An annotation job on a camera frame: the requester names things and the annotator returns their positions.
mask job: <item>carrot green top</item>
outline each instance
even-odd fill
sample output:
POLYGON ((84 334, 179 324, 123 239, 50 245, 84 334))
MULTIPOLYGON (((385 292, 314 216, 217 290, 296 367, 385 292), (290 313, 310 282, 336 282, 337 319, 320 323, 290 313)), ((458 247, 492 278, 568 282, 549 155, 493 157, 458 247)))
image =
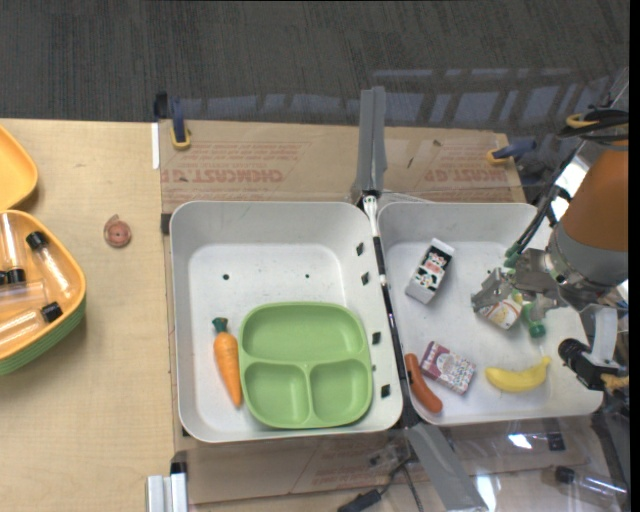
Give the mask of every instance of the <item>carrot green top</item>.
POLYGON ((218 316, 214 318, 211 323, 216 328, 217 332, 227 332, 227 323, 229 322, 228 318, 224 318, 222 316, 218 316))

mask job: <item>gray carpet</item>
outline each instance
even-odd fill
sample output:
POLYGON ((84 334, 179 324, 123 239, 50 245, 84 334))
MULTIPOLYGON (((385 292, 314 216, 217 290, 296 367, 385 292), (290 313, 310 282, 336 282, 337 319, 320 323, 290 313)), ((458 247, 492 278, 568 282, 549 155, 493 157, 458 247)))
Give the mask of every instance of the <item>gray carpet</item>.
MULTIPOLYGON (((358 123, 544 137, 629 66, 630 0, 0 0, 0 117, 358 123)), ((554 154, 557 142, 547 141, 554 154)))

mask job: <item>toy hot dog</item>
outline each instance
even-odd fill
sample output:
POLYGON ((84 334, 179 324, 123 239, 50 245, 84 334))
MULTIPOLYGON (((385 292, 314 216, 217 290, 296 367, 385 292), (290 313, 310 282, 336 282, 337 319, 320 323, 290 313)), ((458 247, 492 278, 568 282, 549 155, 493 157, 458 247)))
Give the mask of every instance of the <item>toy hot dog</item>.
POLYGON ((404 362, 407 365, 409 374, 409 384, 414 396, 424 405, 430 412, 437 414, 442 410, 442 401, 435 395, 422 377, 420 372, 420 363, 415 354, 406 354, 404 362))

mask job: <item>yellow banana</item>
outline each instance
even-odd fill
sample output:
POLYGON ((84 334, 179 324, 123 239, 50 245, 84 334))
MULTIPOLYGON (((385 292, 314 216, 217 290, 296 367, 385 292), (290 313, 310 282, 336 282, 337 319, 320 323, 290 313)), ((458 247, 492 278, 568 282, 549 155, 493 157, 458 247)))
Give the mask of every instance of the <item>yellow banana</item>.
POLYGON ((484 374, 495 387, 509 393, 521 393, 537 388, 547 378, 547 366, 551 362, 549 356, 542 361, 521 372, 505 370, 504 368, 486 368, 484 374))

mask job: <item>green divided plate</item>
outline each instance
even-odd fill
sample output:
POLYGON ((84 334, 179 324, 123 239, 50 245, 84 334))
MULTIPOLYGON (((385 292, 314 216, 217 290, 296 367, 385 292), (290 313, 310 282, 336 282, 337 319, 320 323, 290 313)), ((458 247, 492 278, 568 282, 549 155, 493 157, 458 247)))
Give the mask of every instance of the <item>green divided plate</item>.
POLYGON ((371 359, 359 318, 324 302, 259 306, 238 335, 242 392, 275 428, 324 428, 361 418, 372 398, 371 359))

